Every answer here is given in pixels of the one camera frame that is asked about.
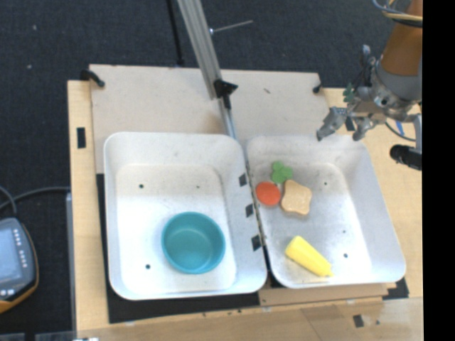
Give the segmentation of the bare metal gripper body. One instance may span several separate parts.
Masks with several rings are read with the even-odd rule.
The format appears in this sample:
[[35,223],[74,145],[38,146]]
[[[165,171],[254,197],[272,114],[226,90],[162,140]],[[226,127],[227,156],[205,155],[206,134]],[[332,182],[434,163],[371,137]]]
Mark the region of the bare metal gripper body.
[[349,104],[351,116],[379,121],[385,119],[404,121],[409,110],[409,101],[388,90],[376,91],[373,88],[358,88]]

